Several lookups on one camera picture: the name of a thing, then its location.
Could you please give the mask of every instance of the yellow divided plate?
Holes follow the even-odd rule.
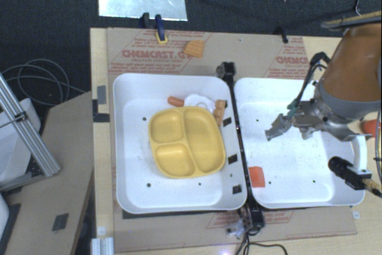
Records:
[[[157,167],[175,179],[215,173],[226,160],[215,118],[202,107],[156,113],[149,122],[149,138]]]

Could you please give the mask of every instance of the white container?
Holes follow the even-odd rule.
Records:
[[[266,208],[355,205],[365,191],[355,191],[335,176],[328,161],[339,156],[353,163],[354,150],[367,156],[366,140],[340,142],[326,132],[314,132],[303,140],[298,128],[267,141],[265,130],[297,96],[303,82],[290,79],[244,78],[235,84],[244,151],[248,167],[261,167],[265,188],[252,188],[258,203]],[[302,100],[313,97],[308,85]]]
[[[0,240],[4,233],[5,225],[7,225],[10,210],[0,194]]]
[[[38,131],[41,123],[30,99],[22,100],[20,105],[26,111],[35,130]],[[0,125],[7,122],[9,122],[8,117],[1,112]],[[0,183],[22,176],[27,169],[29,160],[30,151],[13,124],[0,128]]]
[[[172,179],[157,168],[149,143],[150,118],[172,108],[169,96],[184,99],[199,94],[211,100],[226,100],[220,127],[226,148],[226,163],[211,175]],[[129,213],[234,210],[247,199],[247,187],[235,118],[228,86],[211,76],[172,76],[127,73],[113,85],[116,140],[116,195]],[[229,163],[230,156],[237,161]]]

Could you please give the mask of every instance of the cardboard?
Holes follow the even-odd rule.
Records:
[[[115,144],[112,84],[125,72],[174,75],[214,75],[221,62],[235,62],[235,79],[248,77],[305,77],[309,59],[303,38],[283,44],[278,36],[167,31],[168,43],[156,42],[155,30],[108,29],[110,135],[112,147],[113,221],[117,253],[164,248],[237,243],[226,227],[238,220],[235,211],[175,215],[129,215],[115,198]],[[193,39],[205,41],[202,59],[183,54]],[[254,241],[351,235],[356,233],[349,207],[267,211],[266,226]]]

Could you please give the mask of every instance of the red object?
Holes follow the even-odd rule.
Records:
[[[375,125],[377,124],[377,120],[368,120],[364,121],[361,125],[361,129],[366,134],[371,134],[373,137],[375,137]]]
[[[251,177],[251,184],[253,188],[265,187],[265,178],[263,169],[261,167],[250,167],[249,176]]]

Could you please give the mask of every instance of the white plastic object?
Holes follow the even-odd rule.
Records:
[[[293,79],[244,78],[235,84],[235,96],[248,167],[261,167],[265,188],[252,188],[255,199],[266,208],[295,208],[356,205],[365,191],[355,191],[328,168],[339,156],[365,166],[366,140],[356,137],[341,142],[326,132],[314,132],[303,140],[298,128],[267,141],[265,130],[299,93],[303,81]],[[302,100],[313,97],[308,85]]]
[[[20,102],[26,111],[36,131],[40,129],[41,123],[30,99]],[[0,125],[9,122],[4,112],[0,113]],[[0,183],[5,183],[16,177],[22,176],[30,160],[30,151],[21,139],[13,124],[0,128]]]
[[[150,118],[169,109],[170,96],[184,99],[199,94],[211,100],[227,100],[219,127],[226,149],[223,168],[211,175],[172,179],[157,168],[149,143]],[[113,85],[116,195],[129,213],[235,210],[247,199],[235,119],[228,86],[213,76],[174,76],[126,73]],[[237,161],[228,163],[230,156]]]
[[[10,210],[0,194],[0,240],[4,233],[5,225],[7,225]]]
[[[184,99],[184,106],[199,106],[214,113],[215,102],[205,96],[191,94]]]

